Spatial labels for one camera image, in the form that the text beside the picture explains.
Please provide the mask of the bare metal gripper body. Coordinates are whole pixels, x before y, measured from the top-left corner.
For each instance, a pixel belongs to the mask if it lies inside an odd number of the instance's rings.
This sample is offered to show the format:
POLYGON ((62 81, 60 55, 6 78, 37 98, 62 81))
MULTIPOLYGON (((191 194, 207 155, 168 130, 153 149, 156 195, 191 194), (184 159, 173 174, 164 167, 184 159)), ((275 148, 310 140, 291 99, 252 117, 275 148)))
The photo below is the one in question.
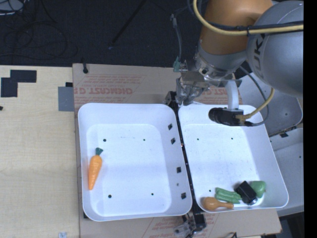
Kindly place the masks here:
POLYGON ((241 79, 235 79, 233 72, 211 65, 181 65, 179 68, 181 76, 179 78, 179 89, 225 87, 229 82, 233 82, 237 87, 242 83, 241 79))

